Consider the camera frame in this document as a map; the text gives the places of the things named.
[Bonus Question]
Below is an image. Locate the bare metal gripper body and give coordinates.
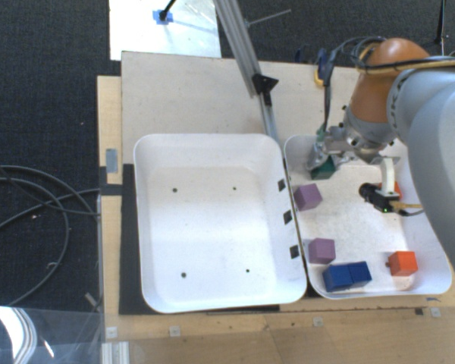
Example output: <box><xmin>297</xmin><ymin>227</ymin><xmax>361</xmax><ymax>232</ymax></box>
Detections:
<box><xmin>323</xmin><ymin>124</ymin><xmax>394</xmax><ymax>165</ymax></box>

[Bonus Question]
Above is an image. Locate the green cube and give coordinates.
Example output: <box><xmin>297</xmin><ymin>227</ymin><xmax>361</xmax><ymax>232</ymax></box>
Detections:
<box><xmin>310</xmin><ymin>156</ymin><xmax>337</xmax><ymax>181</ymax></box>

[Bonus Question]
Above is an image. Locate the purple cube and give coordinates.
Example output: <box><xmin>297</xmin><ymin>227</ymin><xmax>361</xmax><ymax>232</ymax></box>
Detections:
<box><xmin>292</xmin><ymin>182</ymin><xmax>324</xmax><ymax>212</ymax></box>
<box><xmin>307</xmin><ymin>237</ymin><xmax>337</xmax><ymax>265</ymax></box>

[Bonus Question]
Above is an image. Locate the orange cube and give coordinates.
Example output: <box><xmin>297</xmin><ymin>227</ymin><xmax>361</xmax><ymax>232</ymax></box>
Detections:
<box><xmin>386</xmin><ymin>250</ymin><xmax>419</xmax><ymax>278</ymax></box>
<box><xmin>378</xmin><ymin>181</ymin><xmax>403</xmax><ymax>201</ymax></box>

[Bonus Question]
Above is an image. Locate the white plastic tray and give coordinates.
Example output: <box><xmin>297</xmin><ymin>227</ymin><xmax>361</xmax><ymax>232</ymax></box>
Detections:
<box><xmin>283</xmin><ymin>133</ymin><xmax>453</xmax><ymax>300</ymax></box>
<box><xmin>133</xmin><ymin>133</ymin><xmax>309</xmax><ymax>315</ymax></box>

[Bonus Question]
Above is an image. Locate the blue cube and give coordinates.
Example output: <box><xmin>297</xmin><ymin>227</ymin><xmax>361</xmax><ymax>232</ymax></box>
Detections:
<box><xmin>322</xmin><ymin>264</ymin><xmax>354</xmax><ymax>293</ymax></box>
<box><xmin>347</xmin><ymin>260</ymin><xmax>373</xmax><ymax>289</ymax></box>

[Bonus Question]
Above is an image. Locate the pale wood board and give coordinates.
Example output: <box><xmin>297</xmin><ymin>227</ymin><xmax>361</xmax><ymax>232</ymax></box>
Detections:
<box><xmin>120</xmin><ymin>50</ymin><xmax>455</xmax><ymax>312</ymax></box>

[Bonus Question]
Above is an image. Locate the black cylinder on white bracket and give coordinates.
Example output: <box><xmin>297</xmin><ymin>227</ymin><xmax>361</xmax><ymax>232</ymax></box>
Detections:
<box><xmin>359</xmin><ymin>156</ymin><xmax>401</xmax><ymax>214</ymax></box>

